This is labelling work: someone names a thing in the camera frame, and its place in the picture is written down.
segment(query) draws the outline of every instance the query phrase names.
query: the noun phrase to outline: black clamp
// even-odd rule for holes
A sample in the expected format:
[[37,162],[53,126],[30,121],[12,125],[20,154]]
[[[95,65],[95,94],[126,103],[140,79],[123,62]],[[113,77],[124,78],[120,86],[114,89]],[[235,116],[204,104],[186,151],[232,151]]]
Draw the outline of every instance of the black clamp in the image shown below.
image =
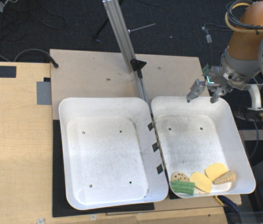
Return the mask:
[[141,69],[147,64],[147,62],[139,61],[135,58],[131,59],[131,67],[134,71],[137,71],[138,77],[143,78]]

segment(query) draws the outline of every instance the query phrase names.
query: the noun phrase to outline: light wood surface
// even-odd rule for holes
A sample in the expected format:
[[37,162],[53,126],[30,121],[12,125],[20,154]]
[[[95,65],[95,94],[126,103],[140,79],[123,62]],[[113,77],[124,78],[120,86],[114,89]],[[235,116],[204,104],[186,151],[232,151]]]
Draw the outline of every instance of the light wood surface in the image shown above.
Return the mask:
[[[95,222],[90,215],[53,218],[53,106],[37,105],[36,96],[36,82],[50,77],[53,66],[0,65],[17,67],[16,78],[0,78],[0,224],[36,224],[38,218],[44,218],[45,224],[158,223],[155,219],[159,223],[227,223],[223,208],[212,197],[164,200],[155,203],[155,211],[141,215],[96,214]],[[239,195],[230,199],[241,203]]]

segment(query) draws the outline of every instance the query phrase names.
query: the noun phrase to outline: yellow cable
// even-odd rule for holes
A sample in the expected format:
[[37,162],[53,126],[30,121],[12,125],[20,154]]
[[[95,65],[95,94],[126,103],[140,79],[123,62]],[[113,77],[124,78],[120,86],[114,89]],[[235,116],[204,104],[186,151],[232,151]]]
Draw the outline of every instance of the yellow cable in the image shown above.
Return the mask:
[[[236,4],[236,5],[234,5],[234,6],[232,7],[232,10],[233,10],[234,8],[238,7],[238,6],[249,6],[249,5],[250,5],[249,3],[245,3],[245,2],[238,3],[238,4]],[[256,30],[256,29],[240,29],[240,28],[236,28],[236,27],[232,26],[232,25],[230,24],[230,22],[229,22],[229,19],[228,19],[228,12],[226,12],[226,14],[225,14],[225,22],[226,22],[227,26],[228,26],[231,30],[233,30],[233,31],[235,31],[235,32],[243,32],[243,33],[257,33],[257,32],[261,32],[261,33],[263,33],[263,29],[259,29],[259,30]]]

